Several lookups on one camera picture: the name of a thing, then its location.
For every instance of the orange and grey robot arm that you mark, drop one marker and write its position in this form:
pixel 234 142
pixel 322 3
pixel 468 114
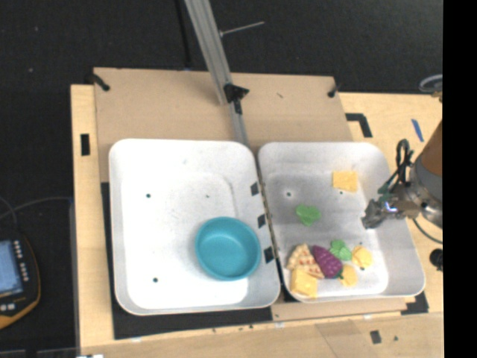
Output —
pixel 432 155

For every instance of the toy pizza slice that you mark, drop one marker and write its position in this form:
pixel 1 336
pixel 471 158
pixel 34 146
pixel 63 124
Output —
pixel 302 259

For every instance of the brown cardboard board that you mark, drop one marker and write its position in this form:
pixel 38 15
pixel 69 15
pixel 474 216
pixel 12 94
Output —
pixel 167 106

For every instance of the yellow square cracker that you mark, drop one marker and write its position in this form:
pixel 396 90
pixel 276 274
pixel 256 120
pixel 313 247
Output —
pixel 345 180

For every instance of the yellow toy food piece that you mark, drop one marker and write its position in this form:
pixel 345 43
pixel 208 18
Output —
pixel 362 256
pixel 349 276

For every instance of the purple toy grapes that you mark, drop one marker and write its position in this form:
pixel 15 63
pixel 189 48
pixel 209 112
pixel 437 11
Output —
pixel 326 262

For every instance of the green toy broccoli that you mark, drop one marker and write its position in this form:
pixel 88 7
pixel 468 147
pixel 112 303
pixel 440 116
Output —
pixel 308 215
pixel 340 250

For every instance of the blue bowl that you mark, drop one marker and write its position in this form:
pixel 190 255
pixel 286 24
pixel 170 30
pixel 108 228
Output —
pixel 227 248

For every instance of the white plastic tray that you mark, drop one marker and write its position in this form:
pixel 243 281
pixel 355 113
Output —
pixel 335 218
pixel 167 218

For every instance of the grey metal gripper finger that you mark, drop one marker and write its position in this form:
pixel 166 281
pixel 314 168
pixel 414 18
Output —
pixel 370 220
pixel 377 204

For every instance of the yellow toy cheese wedge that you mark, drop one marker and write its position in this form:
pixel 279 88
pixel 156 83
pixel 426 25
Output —
pixel 303 284

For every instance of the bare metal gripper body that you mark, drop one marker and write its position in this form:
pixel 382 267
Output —
pixel 421 204

